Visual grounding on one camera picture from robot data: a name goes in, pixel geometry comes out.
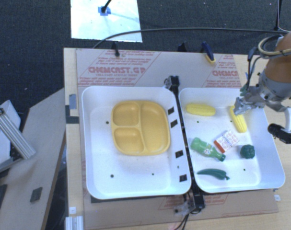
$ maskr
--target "yellow toy food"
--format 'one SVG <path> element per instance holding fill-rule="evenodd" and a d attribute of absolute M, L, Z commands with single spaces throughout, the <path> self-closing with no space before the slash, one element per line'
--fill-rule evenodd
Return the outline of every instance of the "yellow toy food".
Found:
<path fill-rule="evenodd" d="M 186 106 L 186 111 L 190 114 L 200 116 L 213 116 L 216 113 L 216 109 L 214 107 L 197 103 L 189 103 Z"/>
<path fill-rule="evenodd" d="M 244 133 L 247 130 L 245 119 L 244 119 L 243 115 L 235 115 L 235 113 L 233 113 L 234 108 L 235 108 L 234 105 L 231 106 L 231 108 L 230 108 L 230 114 L 231 114 L 232 121 L 233 121 L 234 125 L 236 126 L 237 131 L 239 133 Z"/>
<path fill-rule="evenodd" d="M 150 101 L 117 103 L 111 112 L 111 132 L 115 147 L 126 155 L 158 155 L 171 143 L 165 110 Z"/>

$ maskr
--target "wooden board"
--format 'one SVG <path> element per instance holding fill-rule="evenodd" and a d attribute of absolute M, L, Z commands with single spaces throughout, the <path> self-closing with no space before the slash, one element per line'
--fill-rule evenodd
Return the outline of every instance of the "wooden board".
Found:
<path fill-rule="evenodd" d="M 0 179 L 0 185 L 8 185 L 0 230 L 45 229 L 64 148 L 64 110 L 63 89 L 30 109 L 23 135 L 36 154 L 14 164 Z M 40 199 L 31 203 L 33 190 L 40 187 Z"/>

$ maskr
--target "black cable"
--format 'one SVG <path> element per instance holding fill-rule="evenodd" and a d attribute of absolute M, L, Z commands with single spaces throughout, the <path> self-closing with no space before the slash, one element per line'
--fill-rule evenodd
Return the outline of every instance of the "black cable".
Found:
<path fill-rule="evenodd" d="M 136 31 L 129 31 L 129 32 L 122 32 L 118 34 L 114 34 L 108 36 L 101 41 L 99 41 L 93 48 L 97 48 L 101 43 L 105 42 L 108 39 L 134 34 L 134 33 L 145 33 L 145 32 L 160 32 L 160 31 L 195 31 L 195 30 L 212 30 L 212 31 L 235 31 L 235 32 L 261 32 L 261 33 L 286 33 L 286 32 L 277 32 L 277 31 L 266 31 L 266 30 L 258 30 L 258 29 L 232 29 L 232 28 L 219 28 L 219 27 L 170 27 L 170 28 L 155 28 L 155 29 L 143 29 L 143 30 L 136 30 Z"/>
<path fill-rule="evenodd" d="M 282 3 L 282 0 L 278 0 L 278 12 L 277 12 L 277 15 L 276 15 L 276 25 L 275 25 L 275 30 L 276 31 L 279 31 L 279 32 L 286 32 L 288 33 L 289 31 L 287 30 L 284 30 L 282 29 L 280 26 L 279 26 L 279 17 L 280 17 L 280 9 L 281 9 L 281 3 Z"/>
<path fill-rule="evenodd" d="M 190 214 L 197 215 L 199 212 L 201 212 L 201 209 L 195 209 L 195 210 L 191 211 Z"/>
<path fill-rule="evenodd" d="M 245 84 L 245 90 L 247 90 L 249 88 L 249 85 L 250 85 L 250 79 L 251 79 L 251 61 L 252 61 L 252 58 L 255 54 L 255 52 L 257 51 L 257 47 L 253 47 L 249 53 L 248 53 L 248 56 L 247 56 L 247 61 L 248 61 L 248 69 L 247 69 L 247 82 Z"/>
<path fill-rule="evenodd" d="M 251 65 L 251 62 L 249 62 L 249 73 L 248 73 L 248 77 L 247 77 L 247 82 L 246 82 L 246 89 L 249 88 L 249 85 L 250 85 L 250 80 L 252 78 L 252 74 L 254 72 L 254 68 L 255 68 L 255 64 L 256 62 L 261 58 L 261 56 L 257 57 L 254 62 L 253 62 L 253 65 L 252 65 L 252 68 L 250 68 L 250 65 Z"/>
<path fill-rule="evenodd" d="M 185 225 L 186 225 L 186 223 L 187 223 L 187 221 L 188 221 L 188 217 L 189 217 L 189 214 L 187 214 L 185 217 L 184 217 L 184 219 L 182 220 L 182 222 L 177 226 L 177 228 L 175 228 L 174 230 L 178 230 L 182 225 L 183 225 L 183 227 L 182 227 L 182 229 L 181 230 L 184 230 L 185 229 Z"/>

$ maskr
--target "wire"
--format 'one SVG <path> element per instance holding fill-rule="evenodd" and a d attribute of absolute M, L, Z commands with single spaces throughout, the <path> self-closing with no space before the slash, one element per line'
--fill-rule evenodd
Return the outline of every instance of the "wire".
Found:
<path fill-rule="evenodd" d="M 284 29 L 282 29 L 282 28 L 279 26 L 280 8 L 281 8 L 281 0 L 278 0 L 278 14 L 277 14 L 277 17 L 276 17 L 276 28 L 277 28 L 277 30 L 280 30 L 280 31 L 283 31 L 283 32 L 288 33 L 289 31 L 284 30 Z"/>
<path fill-rule="evenodd" d="M 143 30 L 136 30 L 136 31 L 128 31 L 128 32 L 122 32 L 118 34 L 114 34 L 111 36 L 108 36 L 101 41 L 99 41 L 97 44 L 94 45 L 93 48 L 97 48 L 101 43 L 105 42 L 108 39 L 122 36 L 122 35 L 128 35 L 128 34 L 134 34 L 134 33 L 145 33 L 145 32 L 161 32 L 161 31 L 205 31 L 205 30 L 212 30 L 212 31 L 235 31 L 235 32 L 261 32 L 261 33 L 286 33 L 286 32 L 277 32 L 277 31 L 266 31 L 266 30 L 258 30 L 258 29 L 232 29 L 232 28 L 219 28 L 219 27 L 170 27 L 170 28 L 153 28 L 153 29 L 143 29 Z"/>
<path fill-rule="evenodd" d="M 197 215 L 200 212 L 201 212 L 201 209 L 195 209 L 195 210 L 191 211 L 190 214 Z"/>
<path fill-rule="evenodd" d="M 252 74 L 253 74 L 253 72 L 254 72 L 255 64 L 256 64 L 256 62 L 257 62 L 260 58 L 262 58 L 262 57 L 259 56 L 259 57 L 257 57 L 257 58 L 254 60 L 252 67 L 250 67 L 250 66 L 251 66 L 251 62 L 249 61 L 249 68 L 248 68 L 249 73 L 248 73 L 247 82 L 246 82 L 246 88 L 245 88 L 246 90 L 249 88 L 250 80 L 251 80 L 251 78 L 252 78 Z"/>
<path fill-rule="evenodd" d="M 271 51 L 270 49 L 267 49 L 267 44 L 270 42 L 274 42 L 275 43 L 275 47 L 277 46 L 277 44 L 279 43 L 279 39 L 283 38 L 282 35 L 274 35 L 271 37 L 268 37 L 267 40 L 263 43 L 262 48 L 265 51 Z"/>
<path fill-rule="evenodd" d="M 257 51 L 257 47 L 253 47 L 252 49 L 250 49 L 248 56 L 247 56 L 247 61 L 248 61 L 248 70 L 247 70 L 247 82 L 245 85 L 245 90 L 247 91 L 247 89 L 249 88 L 250 85 L 250 79 L 251 79 L 251 61 L 253 59 L 253 56 L 255 54 L 255 52 Z"/>
<path fill-rule="evenodd" d="M 186 223 L 188 221 L 188 218 L 189 218 L 189 214 L 185 215 L 185 217 L 182 220 L 182 222 L 174 230 L 178 230 L 182 225 L 183 225 L 183 227 L 181 228 L 181 230 L 184 230 L 185 229 L 185 226 L 186 226 Z"/>
<path fill-rule="evenodd" d="M 284 49 L 281 51 L 266 51 L 263 49 L 263 46 L 265 43 L 267 43 L 272 37 L 266 37 L 263 40 L 260 41 L 260 43 L 258 44 L 258 50 L 261 54 L 263 54 L 264 56 L 286 56 L 286 55 L 290 55 L 291 54 L 291 48 L 288 49 Z"/>

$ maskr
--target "table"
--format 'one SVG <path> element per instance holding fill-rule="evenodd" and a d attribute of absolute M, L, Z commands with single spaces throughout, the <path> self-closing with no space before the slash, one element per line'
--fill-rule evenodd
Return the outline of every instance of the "table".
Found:
<path fill-rule="evenodd" d="M 82 189 L 82 172 L 81 172 L 81 151 L 80 151 L 80 130 L 79 126 L 74 123 L 74 119 L 79 115 L 78 107 L 70 109 L 70 94 L 77 93 L 77 69 L 76 69 L 76 49 L 64 50 L 64 66 L 65 70 L 65 85 L 66 85 L 66 107 L 67 107 L 67 143 L 68 154 L 68 188 L 69 188 L 69 209 L 70 216 L 83 216 L 83 189 Z M 237 71 L 239 73 L 241 84 L 246 82 L 245 72 L 247 69 L 247 61 L 245 55 L 233 56 Z M 260 60 L 257 63 L 256 71 L 262 71 L 266 64 L 265 60 Z M 251 84 L 257 82 L 256 75 L 252 78 Z M 291 106 L 291 100 L 286 100 L 285 105 Z M 265 108 L 269 123 L 277 123 L 284 125 L 284 114 L 276 113 L 269 108 Z M 205 220 L 192 220 L 187 223 L 187 229 L 217 229 L 217 230 L 262 230 L 262 229 L 291 229 L 291 145 L 286 145 L 279 140 L 275 140 L 276 147 L 286 174 L 286 182 L 283 187 L 276 190 L 274 194 L 280 197 L 277 202 L 279 213 L 260 214 L 252 216 L 238 216 L 232 218 L 218 218 Z M 174 229 L 178 223 L 164 223 L 144 226 L 125 227 L 127 230 L 160 230 Z"/>
<path fill-rule="evenodd" d="M 64 90 L 31 107 L 23 128 L 36 150 L 28 160 L 14 164 L 0 178 L 7 185 L 0 208 L 0 230 L 45 229 L 64 150 Z M 40 192 L 30 202 L 33 191 Z"/>

